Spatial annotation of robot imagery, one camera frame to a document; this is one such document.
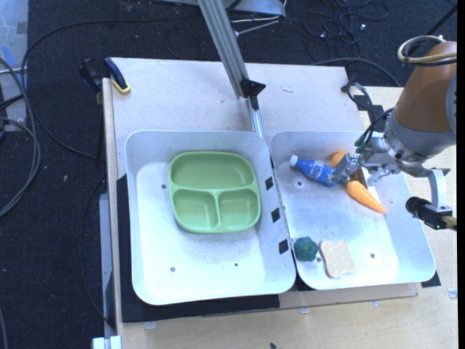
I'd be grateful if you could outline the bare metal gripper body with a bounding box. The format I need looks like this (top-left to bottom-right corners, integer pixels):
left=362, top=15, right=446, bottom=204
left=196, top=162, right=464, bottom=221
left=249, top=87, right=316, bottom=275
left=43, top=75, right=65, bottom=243
left=357, top=135, right=424, bottom=175

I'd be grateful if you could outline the orange round toy fruit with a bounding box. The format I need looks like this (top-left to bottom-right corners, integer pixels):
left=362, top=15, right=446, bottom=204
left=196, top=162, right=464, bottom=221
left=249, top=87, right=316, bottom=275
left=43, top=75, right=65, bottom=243
left=331, top=151, right=350, bottom=169

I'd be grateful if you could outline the brown toy food piece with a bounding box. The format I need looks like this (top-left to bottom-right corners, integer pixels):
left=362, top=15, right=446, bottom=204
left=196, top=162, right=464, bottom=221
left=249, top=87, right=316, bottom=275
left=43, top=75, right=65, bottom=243
left=349, top=167, right=367, bottom=186

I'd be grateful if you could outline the orange carrot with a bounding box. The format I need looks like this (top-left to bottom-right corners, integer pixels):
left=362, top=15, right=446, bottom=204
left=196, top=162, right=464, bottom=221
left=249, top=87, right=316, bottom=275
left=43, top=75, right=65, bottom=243
left=346, top=180, right=387, bottom=215

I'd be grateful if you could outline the blue bottle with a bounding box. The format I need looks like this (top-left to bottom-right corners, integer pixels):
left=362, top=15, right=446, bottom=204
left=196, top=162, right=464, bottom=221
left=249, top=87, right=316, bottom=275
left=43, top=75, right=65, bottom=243
left=288, top=153, right=339, bottom=188

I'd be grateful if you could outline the white plastic tray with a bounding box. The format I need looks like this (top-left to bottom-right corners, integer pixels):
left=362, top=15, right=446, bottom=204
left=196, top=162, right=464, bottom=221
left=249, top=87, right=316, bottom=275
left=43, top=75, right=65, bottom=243
left=269, top=130, right=437, bottom=292
left=124, top=129, right=297, bottom=307

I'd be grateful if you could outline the green broccoli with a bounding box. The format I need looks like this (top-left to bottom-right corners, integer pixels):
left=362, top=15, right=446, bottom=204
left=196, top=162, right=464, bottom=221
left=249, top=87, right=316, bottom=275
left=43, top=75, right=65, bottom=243
left=293, top=236, right=320, bottom=262

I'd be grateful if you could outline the tan bread slice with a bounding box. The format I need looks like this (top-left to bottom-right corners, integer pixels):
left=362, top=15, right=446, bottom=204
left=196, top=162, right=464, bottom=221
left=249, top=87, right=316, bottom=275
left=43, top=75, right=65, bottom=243
left=318, top=240, right=356, bottom=279

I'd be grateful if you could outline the thin black and white rod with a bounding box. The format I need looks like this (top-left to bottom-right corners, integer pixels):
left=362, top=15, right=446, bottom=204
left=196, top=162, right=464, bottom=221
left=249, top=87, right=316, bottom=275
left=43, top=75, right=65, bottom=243
left=248, top=96, right=294, bottom=254

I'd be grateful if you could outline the green divided plate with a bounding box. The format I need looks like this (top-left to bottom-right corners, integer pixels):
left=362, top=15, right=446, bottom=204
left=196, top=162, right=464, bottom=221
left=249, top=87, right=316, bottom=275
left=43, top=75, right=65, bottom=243
left=167, top=151, right=263, bottom=235

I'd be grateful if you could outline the pale flat board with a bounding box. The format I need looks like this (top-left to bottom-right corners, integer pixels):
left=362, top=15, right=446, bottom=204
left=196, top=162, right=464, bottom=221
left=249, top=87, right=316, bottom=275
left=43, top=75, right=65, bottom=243
left=108, top=57, right=419, bottom=309

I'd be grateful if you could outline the black cylinder on white bracket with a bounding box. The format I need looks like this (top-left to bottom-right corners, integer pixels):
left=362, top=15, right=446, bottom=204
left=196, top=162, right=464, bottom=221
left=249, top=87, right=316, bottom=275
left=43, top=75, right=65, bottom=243
left=405, top=168, right=455, bottom=230

